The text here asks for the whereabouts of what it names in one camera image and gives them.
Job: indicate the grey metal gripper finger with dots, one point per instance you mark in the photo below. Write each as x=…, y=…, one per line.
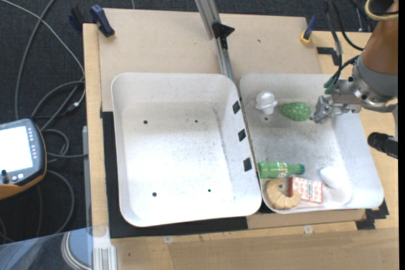
x=328, y=112
x=319, y=109

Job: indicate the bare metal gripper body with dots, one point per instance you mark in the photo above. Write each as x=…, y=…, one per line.
x=346, y=98

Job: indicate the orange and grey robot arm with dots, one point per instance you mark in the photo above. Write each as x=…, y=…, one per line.
x=381, y=50

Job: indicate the green grapes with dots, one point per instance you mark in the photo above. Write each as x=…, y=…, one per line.
x=295, y=111

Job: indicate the white plastic tray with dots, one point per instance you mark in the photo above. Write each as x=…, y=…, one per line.
x=177, y=151
x=303, y=142

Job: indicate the white toy mushroom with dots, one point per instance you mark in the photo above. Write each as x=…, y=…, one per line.
x=265, y=101

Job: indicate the white egg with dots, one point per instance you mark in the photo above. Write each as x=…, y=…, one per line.
x=332, y=177

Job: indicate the green plastic bottle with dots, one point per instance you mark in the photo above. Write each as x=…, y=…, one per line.
x=275, y=169

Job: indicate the red and white carton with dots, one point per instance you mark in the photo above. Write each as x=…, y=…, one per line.
x=308, y=189

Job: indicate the tan croissant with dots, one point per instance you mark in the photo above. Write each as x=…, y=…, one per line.
x=278, y=199

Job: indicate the pale wood board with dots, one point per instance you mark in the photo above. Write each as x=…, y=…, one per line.
x=164, y=47

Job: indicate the black cylinder on white bracket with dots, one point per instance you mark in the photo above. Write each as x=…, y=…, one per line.
x=381, y=142

